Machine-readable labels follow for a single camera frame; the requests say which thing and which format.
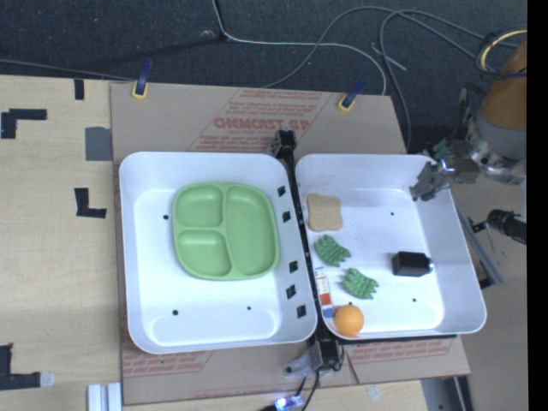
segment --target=yellow clip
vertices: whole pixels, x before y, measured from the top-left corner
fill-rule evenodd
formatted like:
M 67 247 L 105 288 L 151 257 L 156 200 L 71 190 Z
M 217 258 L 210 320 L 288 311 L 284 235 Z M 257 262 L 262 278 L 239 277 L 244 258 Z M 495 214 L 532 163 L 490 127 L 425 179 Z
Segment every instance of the yellow clip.
M 342 113 L 349 113 L 350 110 L 352 110 L 354 108 L 354 104 L 356 103 L 355 99 L 350 103 L 349 106 L 344 106 L 343 105 L 343 102 L 344 102 L 344 99 L 346 99 L 347 96 L 344 96 L 343 98 L 341 98 L 341 100 L 339 100 L 339 103 L 337 104 L 337 109 L 339 111 L 341 111 Z
M 148 83 L 145 84 L 145 89 L 143 90 L 143 94 L 137 93 L 137 80 L 134 82 L 134 87 L 131 89 L 131 97 L 135 100 L 145 100 L 146 95 L 148 94 Z

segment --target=orange fruit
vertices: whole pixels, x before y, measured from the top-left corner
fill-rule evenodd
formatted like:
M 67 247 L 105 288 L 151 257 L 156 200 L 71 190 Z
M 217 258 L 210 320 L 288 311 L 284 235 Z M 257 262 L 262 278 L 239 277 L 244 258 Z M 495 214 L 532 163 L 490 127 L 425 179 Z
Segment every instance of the orange fruit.
M 361 331 L 361 328 L 365 323 L 365 319 L 360 308 L 351 304 L 339 307 L 335 311 L 334 321 L 335 327 L 339 332 L 343 335 L 350 336 L 356 335 L 359 331 Z

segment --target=green plate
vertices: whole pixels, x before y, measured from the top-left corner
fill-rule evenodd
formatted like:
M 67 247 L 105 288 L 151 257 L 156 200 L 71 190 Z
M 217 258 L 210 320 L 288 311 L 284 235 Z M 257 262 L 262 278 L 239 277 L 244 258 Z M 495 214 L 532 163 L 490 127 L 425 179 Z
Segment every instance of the green plate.
M 177 258 L 193 276 L 261 277 L 278 262 L 274 211 L 257 188 L 234 182 L 186 186 L 173 200 L 172 221 Z

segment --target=cardboard sheet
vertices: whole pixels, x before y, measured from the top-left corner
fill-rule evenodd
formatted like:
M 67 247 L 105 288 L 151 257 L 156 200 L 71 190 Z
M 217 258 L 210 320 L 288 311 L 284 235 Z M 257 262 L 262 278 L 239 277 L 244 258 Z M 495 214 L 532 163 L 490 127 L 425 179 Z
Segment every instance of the cardboard sheet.
M 295 157 L 308 153 L 404 153 L 390 98 L 360 95 L 349 113 L 343 94 L 218 86 L 151 84 L 145 100 L 131 83 L 110 84 L 116 199 L 116 248 L 126 405 L 200 397 L 294 391 L 283 363 L 305 343 L 157 356 L 137 349 L 128 334 L 118 169 L 139 151 L 268 152 L 277 129 L 293 129 Z M 340 372 L 320 388 L 468 374 L 460 337 L 346 346 Z

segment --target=bread slice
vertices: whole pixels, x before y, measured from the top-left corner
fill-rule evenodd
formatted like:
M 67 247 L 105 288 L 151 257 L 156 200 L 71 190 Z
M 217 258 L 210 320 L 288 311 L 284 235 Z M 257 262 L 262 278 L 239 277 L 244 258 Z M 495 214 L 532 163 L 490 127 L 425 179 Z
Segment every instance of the bread slice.
M 313 231 L 338 230 L 343 226 L 341 200 L 336 196 L 307 196 L 308 227 Z

